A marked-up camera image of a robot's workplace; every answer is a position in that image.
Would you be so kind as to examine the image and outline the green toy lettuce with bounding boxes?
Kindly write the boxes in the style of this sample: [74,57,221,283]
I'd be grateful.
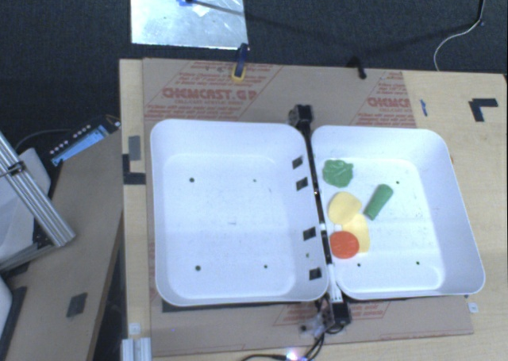
[321,159,355,189]

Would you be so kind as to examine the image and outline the white plastic tray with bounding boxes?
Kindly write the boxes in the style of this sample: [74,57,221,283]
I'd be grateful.
[149,118,330,308]
[310,125,487,301]

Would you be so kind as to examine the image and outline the yellow toy oval piece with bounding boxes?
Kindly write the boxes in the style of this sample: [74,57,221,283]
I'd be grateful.
[341,213,371,253]

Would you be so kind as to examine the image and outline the thin black and white rod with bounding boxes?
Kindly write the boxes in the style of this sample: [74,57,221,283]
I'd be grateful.
[300,120,341,300]

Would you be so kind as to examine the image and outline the yellow toy round piece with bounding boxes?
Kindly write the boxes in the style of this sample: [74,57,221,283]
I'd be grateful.
[327,191,363,225]

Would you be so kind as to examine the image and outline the orange toy round slice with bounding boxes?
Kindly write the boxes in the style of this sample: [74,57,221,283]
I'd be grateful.
[329,231,360,260]

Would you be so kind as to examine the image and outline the green toy cylinder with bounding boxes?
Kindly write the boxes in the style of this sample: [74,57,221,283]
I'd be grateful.
[364,183,394,221]

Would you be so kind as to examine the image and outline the brown cardboard board red print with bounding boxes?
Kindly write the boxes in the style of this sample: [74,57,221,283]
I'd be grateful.
[141,57,475,357]

